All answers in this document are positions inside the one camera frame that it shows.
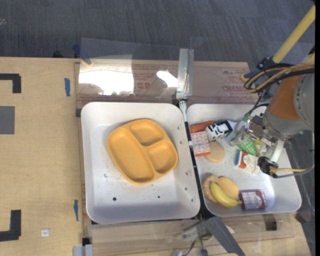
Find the wooden board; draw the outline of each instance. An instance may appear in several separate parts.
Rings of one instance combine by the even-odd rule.
[[[15,106],[14,134],[0,134],[0,231],[9,230],[11,210],[21,210],[21,236],[0,242],[0,255],[70,256],[82,243],[77,61],[0,58],[0,73],[20,74],[22,90],[12,93],[12,82],[0,80],[0,106]]]

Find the orange tray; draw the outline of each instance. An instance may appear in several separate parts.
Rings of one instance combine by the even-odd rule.
[[[113,130],[107,149],[121,174],[137,185],[159,179],[178,163],[171,139],[150,119],[138,119]]]

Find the yellow banana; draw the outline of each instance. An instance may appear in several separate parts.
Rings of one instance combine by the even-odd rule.
[[[224,207],[233,208],[233,207],[236,207],[237,205],[242,204],[240,200],[235,200],[227,196],[226,193],[221,189],[221,187],[215,182],[211,183],[210,189],[214,198]]]

